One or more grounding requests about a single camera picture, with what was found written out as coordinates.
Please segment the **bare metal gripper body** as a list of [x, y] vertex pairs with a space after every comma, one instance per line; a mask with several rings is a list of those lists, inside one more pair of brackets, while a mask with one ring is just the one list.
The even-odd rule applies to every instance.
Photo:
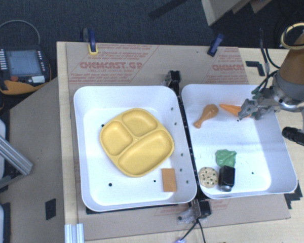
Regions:
[[300, 111], [299, 106], [304, 103], [304, 96], [290, 96], [280, 88], [265, 88], [255, 94], [255, 100], [258, 108]]

